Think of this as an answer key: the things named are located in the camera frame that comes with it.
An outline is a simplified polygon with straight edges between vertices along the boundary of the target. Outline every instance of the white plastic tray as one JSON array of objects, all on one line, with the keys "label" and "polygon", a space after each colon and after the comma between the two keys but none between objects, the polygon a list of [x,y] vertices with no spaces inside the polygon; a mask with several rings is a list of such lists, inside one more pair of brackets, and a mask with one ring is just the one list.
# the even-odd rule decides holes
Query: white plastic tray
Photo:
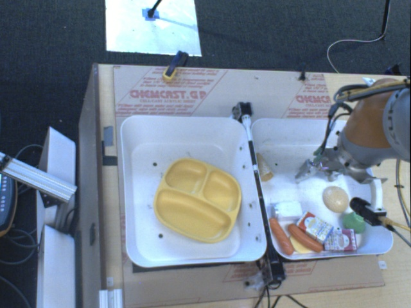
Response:
[{"label": "white plastic tray", "polygon": [[[267,164],[274,172],[274,177],[262,183],[263,196],[266,206],[280,201],[299,201],[302,209],[308,210],[319,218],[331,223],[335,228],[342,226],[342,218],[350,213],[351,208],[343,214],[337,214],[324,205],[323,190],[331,185],[343,188],[351,198],[357,196],[371,201],[372,195],[382,195],[381,182],[374,181],[371,185],[360,185],[351,177],[340,175],[334,182],[329,182],[324,173],[295,183],[295,174],[307,158],[313,157],[313,152],[321,144],[326,121],[311,119],[259,119],[252,125],[252,134],[256,152],[262,154]],[[337,125],[328,140],[328,147],[337,144],[337,130],[342,130],[344,121],[337,121]],[[288,222],[280,222],[286,230]],[[272,238],[276,250],[287,259],[318,259],[341,257],[349,255],[383,254],[392,247],[392,234],[383,227],[366,225],[365,232],[356,236],[358,249],[356,252],[321,252],[292,255],[285,254],[278,245],[276,238]]]},{"label": "white plastic tray", "polygon": [[[126,248],[142,267],[258,260],[265,252],[261,209],[247,134],[222,117],[136,115],[120,129],[119,182],[126,214]],[[203,160],[230,173],[240,184],[242,202],[230,235],[201,243],[164,226],[153,209],[163,173],[179,158]]]}]

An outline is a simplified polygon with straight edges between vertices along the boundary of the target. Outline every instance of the hot dog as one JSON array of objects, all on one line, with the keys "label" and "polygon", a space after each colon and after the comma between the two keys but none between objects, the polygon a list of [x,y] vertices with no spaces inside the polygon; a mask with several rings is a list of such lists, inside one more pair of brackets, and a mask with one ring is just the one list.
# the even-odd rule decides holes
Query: hot dog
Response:
[{"label": "hot dog", "polygon": [[292,254],[294,252],[294,247],[276,218],[270,218],[270,228],[284,253],[287,255]]},{"label": "hot dog", "polygon": [[304,245],[306,248],[309,248],[316,252],[321,252],[323,247],[321,243],[317,242],[316,240],[312,239],[310,236],[304,233],[297,225],[291,224],[288,225],[288,231],[290,232],[293,237]]}]

